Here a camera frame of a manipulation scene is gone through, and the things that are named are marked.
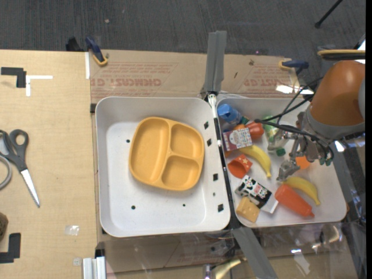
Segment red orange toy pepper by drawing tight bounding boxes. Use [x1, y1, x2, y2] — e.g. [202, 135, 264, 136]
[234, 121, 265, 142]

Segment yellow cheese wedge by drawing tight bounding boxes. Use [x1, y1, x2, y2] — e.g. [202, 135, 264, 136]
[235, 196, 260, 224]

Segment brown cardboard board red print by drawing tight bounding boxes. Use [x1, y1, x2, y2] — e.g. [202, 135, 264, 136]
[88, 49, 351, 274]

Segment cow print carton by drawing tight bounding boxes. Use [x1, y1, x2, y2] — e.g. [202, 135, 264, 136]
[234, 174, 279, 214]

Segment red cup with yellow star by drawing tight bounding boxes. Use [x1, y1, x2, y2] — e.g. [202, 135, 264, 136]
[227, 154, 253, 180]

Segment clear bottle with green cap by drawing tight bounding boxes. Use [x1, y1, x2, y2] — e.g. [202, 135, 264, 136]
[262, 115, 289, 157]

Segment purple and white small carton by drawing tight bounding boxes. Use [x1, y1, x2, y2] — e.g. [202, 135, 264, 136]
[221, 127, 253, 152]

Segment brown round object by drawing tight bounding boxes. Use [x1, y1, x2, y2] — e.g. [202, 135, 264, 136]
[0, 212, 9, 242]

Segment orange round toy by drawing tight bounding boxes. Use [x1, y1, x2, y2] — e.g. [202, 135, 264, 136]
[294, 155, 312, 170]

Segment orange bottle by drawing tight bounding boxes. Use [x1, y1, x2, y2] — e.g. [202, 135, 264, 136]
[274, 183, 316, 219]

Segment white plastic tray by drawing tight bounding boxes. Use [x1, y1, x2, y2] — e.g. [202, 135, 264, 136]
[216, 97, 348, 229]
[95, 96, 231, 238]

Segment grey handled scissors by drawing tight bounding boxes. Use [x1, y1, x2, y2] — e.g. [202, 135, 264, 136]
[0, 128, 41, 209]

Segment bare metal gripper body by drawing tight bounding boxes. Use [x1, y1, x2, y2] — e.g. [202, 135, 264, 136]
[289, 131, 334, 165]

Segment yellow banana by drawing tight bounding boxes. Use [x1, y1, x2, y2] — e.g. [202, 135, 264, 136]
[282, 176, 321, 206]
[238, 144, 273, 179]

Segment orange divided plate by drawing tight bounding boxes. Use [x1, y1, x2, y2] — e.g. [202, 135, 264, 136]
[128, 116, 206, 192]

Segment blue capped bottle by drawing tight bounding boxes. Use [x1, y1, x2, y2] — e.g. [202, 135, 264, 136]
[217, 103, 244, 125]

